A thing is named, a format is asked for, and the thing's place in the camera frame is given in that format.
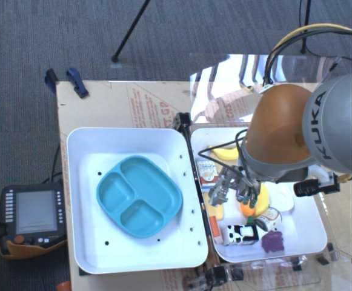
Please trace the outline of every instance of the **black cable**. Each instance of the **black cable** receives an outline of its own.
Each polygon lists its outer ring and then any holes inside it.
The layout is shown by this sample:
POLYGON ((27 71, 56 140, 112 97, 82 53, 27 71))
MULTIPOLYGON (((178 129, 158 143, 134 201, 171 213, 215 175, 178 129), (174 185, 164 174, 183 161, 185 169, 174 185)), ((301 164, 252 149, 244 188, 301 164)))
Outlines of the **black cable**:
MULTIPOLYGON (((62 172, 54 173, 54 174, 53 174, 53 177, 59 176, 59 175, 61 175, 61 174, 62 174, 62 172)), ((50 178, 47 178, 47 179, 43 180, 43 182, 41 182, 41 184, 47 183, 49 180, 50 180, 50 178)))
POLYGON ((221 165, 222 167, 225 167, 225 168, 227 168, 228 170, 231 170, 232 172, 235 172, 235 174, 237 174, 237 175, 240 176, 241 178, 244 178, 245 176, 243 175, 243 173, 240 172, 240 171, 239 171, 238 169, 236 169, 235 167, 229 166, 229 165, 227 165, 226 163, 223 163, 223 162, 217 160, 216 158, 212 158, 212 157, 210 157, 210 156, 208 156, 208 155, 204 155, 203 153, 204 153, 204 152, 207 152, 207 151, 212 151, 212 150, 214 150, 214 149, 218 149, 218 148, 221 148, 221 147, 225 147, 225 146, 228 146, 228 145, 233 144, 233 143, 236 143, 237 150, 239 151, 239 141, 240 141, 240 140, 243 140, 244 137, 243 137, 243 138, 239 138, 239 139, 238 139, 238 137, 239 137, 239 135, 240 135, 241 133, 246 132, 246 131, 247 131, 247 129, 243 129, 243 130, 241 130, 239 133, 236 134, 235 140, 232 140, 232 141, 229 141, 229 142, 226 142, 226 143, 223 143, 223 144, 219 144, 219 145, 215 145, 215 146, 213 146, 213 147, 209 147, 209 148, 203 149, 203 150, 201 150, 200 152, 198 152, 198 155, 201 156, 201 157, 203 157, 203 158, 207 158, 207 159, 209 159, 210 161, 216 162, 216 163, 218 163, 219 165, 221 165))
POLYGON ((37 268, 37 272, 38 272, 38 275, 40 277, 40 280, 41 280, 41 289, 42 291, 45 291, 45 284, 44 284, 44 280, 42 279, 42 274, 41 274, 41 270, 40 270, 40 267, 38 265, 38 262, 36 259, 34 259, 35 263, 36 263, 36 268, 37 268))
POLYGON ((307 31, 303 32, 297 36, 291 37, 290 39, 286 40, 282 44, 280 44, 278 47, 276 47, 269 55, 266 60, 266 65, 265 65, 265 74, 264 74, 264 85, 265 83, 267 84, 272 84, 273 80, 270 78, 270 73, 271 69, 273 67, 273 64, 275 60, 277 59, 278 55, 285 50, 288 46, 292 45, 293 43, 307 38, 309 36, 313 35, 319 35, 321 33, 336 33, 338 35, 352 35, 352 31, 348 30, 336 30, 336 29, 326 29, 326 30, 313 30, 313 31, 307 31))
MULTIPOLYGON (((298 24, 299 24, 299 27, 302 27, 302 23, 301 23, 301 9, 302 9, 302 0, 299 0, 299 11, 298 11, 298 24)), ((315 54, 315 53, 313 53, 313 52, 308 48, 307 45, 305 46, 305 48, 306 48, 306 50, 307 50, 309 53, 311 53, 312 55, 317 56, 317 57, 327 57, 327 58, 336 57, 336 56, 323 56, 323 55, 315 54)), ((349 60, 349 61, 352 61, 352 58, 350 58, 350 57, 341 56, 341 58, 342 58, 342 59, 349 60)))
POLYGON ((244 139, 244 137, 242 137, 242 138, 240 138, 240 139, 238 138, 242 132, 244 132, 244 130, 240 131, 240 132, 237 133, 236 136, 235 136, 236 147, 237 147, 237 152, 238 152, 238 154, 239 154, 239 158, 240 158, 241 161, 242 161, 242 167, 243 167, 244 171, 246 172, 246 177, 247 177, 248 179, 250 179, 250 173, 248 172, 248 168, 247 168, 246 162, 245 162, 245 160, 244 160, 244 156, 243 156, 243 154, 242 154, 242 149, 241 149, 241 147, 240 147, 240 145, 239 145, 239 141, 244 139))
POLYGON ((49 182, 53 181, 53 173, 55 172, 55 167, 56 167, 56 162, 57 162, 57 157, 59 155, 59 152, 60 152, 60 144, 57 146, 55 156, 53 157, 52 167, 51 167, 50 176, 49 176, 49 182))
POLYGON ((197 267, 194 268, 194 272, 196 273, 196 276, 199 277, 200 273, 199 273, 199 269, 197 267))

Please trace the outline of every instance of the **blue divided plate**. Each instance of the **blue divided plate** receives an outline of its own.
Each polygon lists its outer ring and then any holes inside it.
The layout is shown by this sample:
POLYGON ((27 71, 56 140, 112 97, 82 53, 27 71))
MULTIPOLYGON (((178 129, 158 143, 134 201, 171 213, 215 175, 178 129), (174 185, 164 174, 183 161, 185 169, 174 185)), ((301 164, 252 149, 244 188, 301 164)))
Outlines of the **blue divided plate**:
POLYGON ((117 225, 138 238, 158 233, 182 205, 182 193, 173 180, 139 155, 125 158, 106 173, 96 197, 117 225))

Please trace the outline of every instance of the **tripod leg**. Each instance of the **tripod leg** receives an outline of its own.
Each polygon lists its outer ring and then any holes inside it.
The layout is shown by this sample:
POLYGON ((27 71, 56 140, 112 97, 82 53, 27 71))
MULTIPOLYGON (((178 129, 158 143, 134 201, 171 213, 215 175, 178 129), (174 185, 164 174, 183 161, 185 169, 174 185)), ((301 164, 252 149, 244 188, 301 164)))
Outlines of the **tripod leg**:
MULTIPOLYGON (((310 4, 311 4, 311 0, 308 0, 307 1, 307 12, 306 12, 306 15, 305 15, 305 26, 309 24, 309 15, 310 15, 310 4)), ((301 48, 301 54, 305 54, 306 52, 306 45, 307 44, 307 39, 304 38, 302 39, 302 48, 301 48)))
POLYGON ((147 5, 149 4, 150 0, 146 0, 143 4, 143 6, 141 7, 137 17, 135 17, 134 22, 132 23, 130 29, 128 30, 127 34, 125 35, 125 38, 122 40, 122 43, 120 44, 119 48, 117 49, 117 51, 115 52, 115 54, 111 57, 111 60, 113 62, 117 62, 118 61, 118 56, 120 54, 120 52, 123 49, 123 46, 125 46, 125 43, 127 42, 128 38, 130 37, 131 33, 133 32, 136 24, 138 23, 139 19, 141 18, 142 14, 144 13, 147 5))

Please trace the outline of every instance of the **banana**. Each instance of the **banana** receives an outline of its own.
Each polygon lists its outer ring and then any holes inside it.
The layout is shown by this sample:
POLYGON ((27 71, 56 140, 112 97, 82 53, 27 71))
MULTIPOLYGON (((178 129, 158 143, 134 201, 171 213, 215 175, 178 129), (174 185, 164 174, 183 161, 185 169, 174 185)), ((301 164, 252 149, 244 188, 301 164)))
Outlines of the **banana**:
POLYGON ((239 157, 237 147, 232 149, 217 148, 212 150, 215 155, 224 161, 234 161, 239 157))
POLYGON ((261 183, 261 191, 259 192, 258 201, 256 202, 256 205, 255 205, 254 217, 257 217, 262 213, 264 213, 268 209, 269 202, 270 202, 270 197, 268 195, 266 186, 263 183, 261 183))

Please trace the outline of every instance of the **white container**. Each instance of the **white container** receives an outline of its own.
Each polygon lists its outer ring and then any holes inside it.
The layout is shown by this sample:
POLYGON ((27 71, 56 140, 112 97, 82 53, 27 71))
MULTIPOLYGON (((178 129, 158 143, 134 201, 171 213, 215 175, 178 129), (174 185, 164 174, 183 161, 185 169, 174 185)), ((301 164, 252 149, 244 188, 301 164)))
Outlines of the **white container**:
POLYGON ((207 237, 184 137, 173 129, 80 128, 67 139, 73 245, 78 266, 92 274, 196 267, 207 237), (157 234, 136 238, 101 208, 96 188, 131 155, 150 159, 180 188, 182 207, 157 234))
POLYGON ((267 189, 270 207, 274 207, 279 212, 291 210, 294 207, 294 197, 297 197, 293 191, 293 183, 273 183, 265 182, 267 189))
MULTIPOLYGON (((194 158, 200 158, 198 152, 206 149, 208 146, 216 146, 234 140, 237 132, 242 129, 245 128, 221 127, 195 130, 191 135, 194 158)), ((275 205, 277 205, 276 202, 279 197, 274 195, 274 188, 270 185, 269 187, 269 196, 275 201, 275 205)), ((283 190, 282 188, 277 188, 275 191, 281 193, 283 190)), ((242 214, 239 202, 236 200, 236 191, 229 189, 227 198, 228 201, 222 205, 224 217, 218 221, 219 227, 246 224, 247 218, 242 214)), ((322 224, 314 198, 293 195, 293 204, 285 199, 282 205, 285 206, 286 211, 281 212, 282 222, 279 224, 278 230, 282 232, 285 250, 266 253, 262 247, 261 240, 250 246, 225 246, 215 243, 214 246, 218 255, 228 262, 239 263, 285 256, 306 255, 323 250, 327 245, 327 233, 322 224)), ((259 237, 264 234, 266 232, 261 230, 259 237)))

